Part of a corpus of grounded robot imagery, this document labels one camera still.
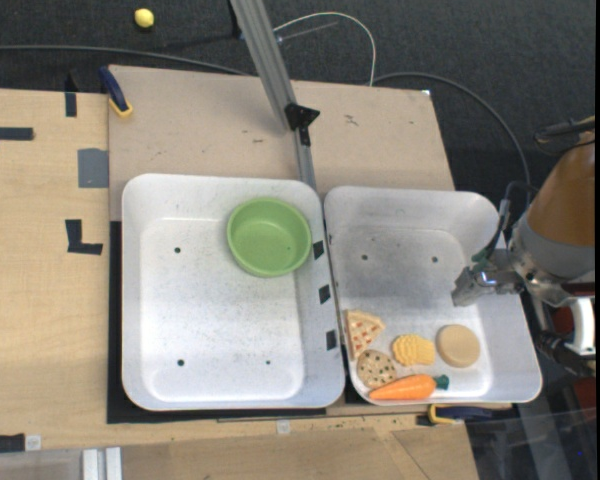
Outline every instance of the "robotic hand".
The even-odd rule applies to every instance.
[[[542,331],[538,348],[579,376],[595,375],[595,118],[558,125],[542,137],[584,131],[515,223],[505,249],[496,248],[508,220],[508,192],[491,243],[472,258],[452,292],[457,306],[485,294],[520,293],[533,300]],[[574,333],[553,333],[543,310],[569,307]]]

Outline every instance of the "white cable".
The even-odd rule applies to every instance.
[[[291,25],[295,25],[296,23],[300,23],[301,21],[305,21],[310,18],[316,18],[319,16],[339,16],[340,18],[346,18],[348,20],[353,21],[356,25],[361,27],[362,30],[364,30],[366,32],[367,36],[369,36],[369,40],[371,41],[371,49],[372,49],[372,54],[373,54],[372,60],[371,60],[371,78],[369,80],[369,86],[372,86],[374,78],[375,78],[375,74],[376,74],[376,42],[373,39],[373,35],[369,31],[369,29],[360,20],[354,18],[353,16],[349,16],[348,14],[343,14],[341,12],[334,12],[334,11],[316,12],[314,14],[302,16],[301,18],[296,18],[295,20],[291,20],[287,23],[284,23],[283,25],[280,25],[280,26],[274,28],[273,31],[274,31],[274,33],[279,32],[280,30],[290,27]]]

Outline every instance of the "white tray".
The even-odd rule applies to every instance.
[[[542,385],[537,356],[519,296],[493,295],[464,308],[451,291],[470,257],[496,229],[498,213],[474,193],[339,187],[327,195],[325,217],[339,309],[362,309],[387,327],[371,345],[391,354],[401,334],[434,341],[447,324],[471,328],[482,346],[478,362],[453,368],[436,357],[431,366],[402,367],[412,373],[446,374],[448,391],[427,400],[376,402],[349,362],[353,385],[377,405],[450,402],[526,402]]]
[[[243,271],[226,223],[259,196],[295,205],[324,252],[278,278]],[[122,380],[134,403],[155,411],[316,408],[340,396],[337,312],[311,188],[145,174],[124,189],[122,229]]]

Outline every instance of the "yellow ball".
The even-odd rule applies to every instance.
[[[153,27],[155,23],[153,13],[149,9],[138,9],[134,14],[134,19],[136,20],[136,25],[142,28]]]

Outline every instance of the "gray tape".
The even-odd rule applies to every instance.
[[[109,187],[109,153],[101,149],[78,150],[78,186],[80,188]]]

